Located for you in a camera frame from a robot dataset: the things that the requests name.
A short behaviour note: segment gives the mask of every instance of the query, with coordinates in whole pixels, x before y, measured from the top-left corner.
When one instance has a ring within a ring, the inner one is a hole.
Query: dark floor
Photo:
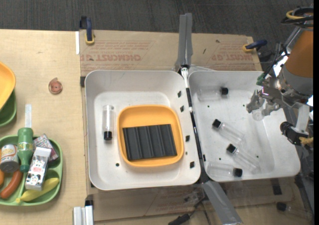
[[[179,15],[191,12],[193,33],[243,34],[284,42],[293,26],[287,11],[314,0],[0,0],[0,28],[78,30],[82,15],[94,29],[178,32]]]

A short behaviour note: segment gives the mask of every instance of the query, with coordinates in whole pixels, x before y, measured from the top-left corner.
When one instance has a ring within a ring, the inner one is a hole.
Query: yellow bowl
[[[15,75],[5,64],[0,62],[0,111],[9,99],[15,87]]]
[[[124,140],[123,128],[170,124],[176,156],[156,157],[140,160],[128,160]],[[181,159],[184,153],[183,137],[177,114],[167,106],[140,105],[123,109],[117,119],[118,143],[121,155],[125,162],[135,167],[158,167],[174,164]]]

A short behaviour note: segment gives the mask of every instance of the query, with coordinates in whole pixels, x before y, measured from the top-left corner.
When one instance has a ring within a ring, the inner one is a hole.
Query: blue clamp
[[[80,20],[80,29],[86,29],[85,43],[88,45],[94,44],[94,34],[92,33],[91,18],[82,16]]]
[[[258,40],[256,42],[253,42],[251,44],[248,45],[244,45],[243,46],[243,51],[244,52],[252,52],[254,50],[254,48],[256,49],[256,51],[258,51],[262,46],[265,46],[267,44],[267,40]]]

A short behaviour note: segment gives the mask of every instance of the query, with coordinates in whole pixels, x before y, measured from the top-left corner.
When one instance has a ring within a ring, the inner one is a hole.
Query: robotic hand
[[[313,6],[287,12],[282,24],[294,24],[296,28],[287,41],[277,49],[272,65],[257,79],[257,85],[261,86],[261,90],[255,90],[250,103],[246,105],[247,112],[252,113],[256,120],[285,106],[298,109],[296,125],[287,121],[280,125],[281,132],[295,145],[310,144],[313,141],[313,136],[310,137],[307,132],[311,110],[307,103],[313,95],[313,20]],[[287,47],[300,32],[288,54]],[[281,65],[278,76],[268,76],[271,69],[285,56],[288,59]]]

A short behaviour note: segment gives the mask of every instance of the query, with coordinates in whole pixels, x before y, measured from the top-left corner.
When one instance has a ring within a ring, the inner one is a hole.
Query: green bowl
[[[9,124],[16,115],[16,101],[15,101],[15,92],[12,91],[7,102],[0,110],[0,127],[6,126]]]
[[[16,198],[20,198],[25,191],[24,183],[25,183],[27,173],[24,173],[22,181],[20,182],[20,185],[17,188],[17,190],[8,199],[1,199],[0,198],[0,205],[5,205],[5,206],[36,206],[36,205],[41,205],[41,204],[44,204],[44,203],[51,201],[57,195],[57,193],[60,190],[61,181],[62,181],[62,165],[63,165],[62,150],[61,150],[60,145],[57,142],[55,142],[54,140],[52,140],[50,138],[49,138],[49,140],[50,140],[53,148],[55,149],[55,151],[59,155],[59,158],[48,164],[48,169],[47,169],[47,172],[45,175],[45,179],[58,177],[59,178],[58,185],[54,189],[52,189],[51,191],[45,193],[44,195],[42,195],[42,196],[40,196],[32,201],[28,201],[28,202],[21,201],[20,203],[17,203],[15,201]],[[0,148],[2,148],[6,144],[17,145],[17,143],[18,143],[18,136],[17,135],[5,136],[5,137],[0,139]],[[12,173],[5,174],[4,183],[0,187],[0,191],[2,191],[9,184],[9,182],[12,178],[12,175],[13,175]]]

